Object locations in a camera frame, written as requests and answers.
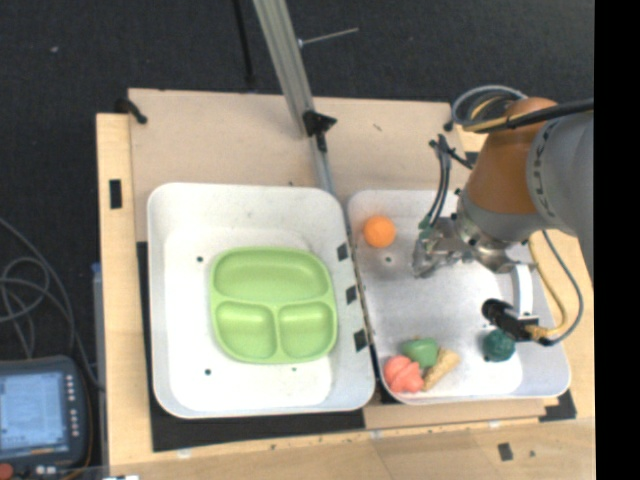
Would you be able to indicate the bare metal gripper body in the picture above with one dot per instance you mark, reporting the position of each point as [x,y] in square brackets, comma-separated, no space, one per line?
[465,248]

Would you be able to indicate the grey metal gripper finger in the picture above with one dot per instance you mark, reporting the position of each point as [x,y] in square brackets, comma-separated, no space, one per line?
[420,260]
[439,265]

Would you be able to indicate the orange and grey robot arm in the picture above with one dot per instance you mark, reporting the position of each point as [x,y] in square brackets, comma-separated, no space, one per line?
[505,178]

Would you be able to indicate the white plastic tray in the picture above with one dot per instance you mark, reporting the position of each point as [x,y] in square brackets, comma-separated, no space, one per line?
[440,298]
[190,318]

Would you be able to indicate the orange ball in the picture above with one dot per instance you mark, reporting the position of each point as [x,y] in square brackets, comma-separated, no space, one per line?
[380,231]

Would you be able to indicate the thin black and white rod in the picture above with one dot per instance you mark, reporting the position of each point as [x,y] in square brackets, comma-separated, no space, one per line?
[361,288]

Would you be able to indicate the green toy pepper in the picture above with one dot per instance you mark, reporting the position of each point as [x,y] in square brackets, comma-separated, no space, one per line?
[422,350]

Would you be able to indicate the dark green toy broccoli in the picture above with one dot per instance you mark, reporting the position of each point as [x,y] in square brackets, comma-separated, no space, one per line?
[498,346]

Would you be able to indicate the tan toy bread slice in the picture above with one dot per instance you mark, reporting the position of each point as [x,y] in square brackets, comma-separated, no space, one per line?
[441,368]

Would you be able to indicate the pink toy food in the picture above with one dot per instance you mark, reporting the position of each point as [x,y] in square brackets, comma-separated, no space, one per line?
[402,374]

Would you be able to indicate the green divided plate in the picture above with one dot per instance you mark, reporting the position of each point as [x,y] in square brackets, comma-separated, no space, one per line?
[272,303]

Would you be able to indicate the pale wood board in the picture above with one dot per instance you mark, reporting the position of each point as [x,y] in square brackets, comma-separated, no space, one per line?
[225,138]

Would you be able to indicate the black cylinder on white bracket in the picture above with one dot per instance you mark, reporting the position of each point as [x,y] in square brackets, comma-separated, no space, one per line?
[505,318]

